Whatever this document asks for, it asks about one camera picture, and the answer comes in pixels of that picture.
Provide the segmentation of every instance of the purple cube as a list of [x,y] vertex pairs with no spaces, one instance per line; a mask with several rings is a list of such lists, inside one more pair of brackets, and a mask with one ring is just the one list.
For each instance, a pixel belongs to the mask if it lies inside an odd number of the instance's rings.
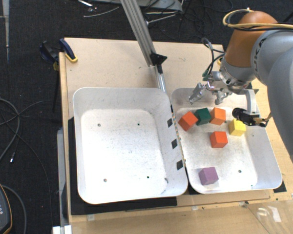
[[199,172],[199,177],[202,185],[210,185],[218,180],[218,175],[215,167],[206,167]]

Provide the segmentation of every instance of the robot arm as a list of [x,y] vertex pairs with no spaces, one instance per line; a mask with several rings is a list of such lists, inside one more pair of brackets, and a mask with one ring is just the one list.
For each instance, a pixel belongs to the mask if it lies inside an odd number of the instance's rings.
[[[246,13],[238,24],[230,24],[235,13]],[[235,108],[232,115],[249,126],[265,127],[272,116],[293,161],[293,25],[279,24],[270,15],[239,10],[227,14],[223,23],[234,30],[220,70],[210,72],[207,83],[198,83],[189,97],[199,100],[207,91],[220,104],[232,93],[245,95],[247,109]],[[271,114],[261,118],[251,81],[259,79],[268,89]]]

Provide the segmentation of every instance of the wooden tabletop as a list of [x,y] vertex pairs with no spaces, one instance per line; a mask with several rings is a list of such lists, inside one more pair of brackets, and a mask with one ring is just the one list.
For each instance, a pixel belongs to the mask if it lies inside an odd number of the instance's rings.
[[[69,188],[67,121],[73,117],[74,92],[81,87],[156,87],[156,77],[154,69],[147,66],[137,41],[77,38],[65,40],[78,57],[76,63],[71,63],[60,53],[65,174]],[[168,57],[163,63],[168,96],[177,88],[194,88],[202,80],[202,73],[211,61],[210,50],[202,44],[154,42],[154,46],[158,54]],[[221,45],[215,44],[213,47],[222,50]],[[265,117],[270,112],[267,88],[257,80],[252,84],[253,88],[259,89],[256,101],[262,117]],[[271,204],[278,204],[275,207],[277,209],[288,210],[289,205],[293,209],[293,164],[273,119],[269,121],[266,131],[282,173],[285,192],[257,190],[211,195],[185,193],[177,197],[177,207],[71,215],[68,189],[68,220],[73,233],[154,233],[155,230],[150,228],[150,221],[158,224],[162,221],[164,224],[157,229],[157,233],[180,233],[180,228],[184,229],[186,226],[191,229],[188,233],[197,233],[195,228],[200,226],[205,226],[204,230],[211,232],[217,230],[221,233],[241,233],[241,228],[251,227],[258,230],[257,233],[267,233],[258,217],[255,217],[258,214],[257,205],[268,209],[271,214],[273,212],[269,207],[274,209]],[[249,205],[241,207],[241,202],[244,201]],[[240,222],[241,226],[236,231],[227,229],[224,232],[222,228],[226,228],[230,222],[229,215],[234,216],[231,221]],[[269,226],[270,230],[276,228],[273,224]],[[293,232],[292,223],[287,222],[286,228]]]

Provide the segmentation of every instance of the green cube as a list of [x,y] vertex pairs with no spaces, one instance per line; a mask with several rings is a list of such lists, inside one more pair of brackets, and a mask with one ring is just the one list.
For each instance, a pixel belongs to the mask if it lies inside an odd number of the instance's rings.
[[195,115],[195,117],[197,117],[199,119],[196,122],[196,125],[198,125],[198,126],[209,123],[209,121],[211,119],[211,115],[210,115],[207,107],[196,110],[194,115]]

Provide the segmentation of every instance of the black floor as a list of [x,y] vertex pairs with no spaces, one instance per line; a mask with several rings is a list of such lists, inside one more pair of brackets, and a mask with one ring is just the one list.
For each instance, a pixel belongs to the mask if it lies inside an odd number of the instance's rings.
[[[92,3],[97,14],[117,7]],[[150,34],[154,41],[200,43],[206,37],[226,49],[232,30],[222,25],[223,16],[247,7],[283,22],[293,12],[293,0],[186,0],[184,16],[151,24]],[[58,98],[52,112],[56,71],[41,59],[40,44],[46,40],[58,47],[58,40],[63,37],[135,39],[122,7],[98,17],[83,17],[91,13],[76,0],[10,0],[8,60],[4,18],[0,18],[0,98],[14,104],[19,111],[42,101],[21,114],[22,139],[16,138],[0,162],[0,182],[17,191],[26,206],[28,234],[49,234],[52,226],[60,225],[57,130],[61,127],[61,106]],[[149,15],[147,19],[159,16],[162,15]],[[0,108],[3,109],[0,123],[4,122],[2,117],[8,120],[14,116],[4,103],[0,102]],[[16,129],[17,121],[10,121],[9,126]],[[13,135],[7,124],[0,126],[0,155]],[[15,150],[14,162],[10,163]],[[21,205],[10,192],[7,195],[14,217],[11,233],[22,233]]]

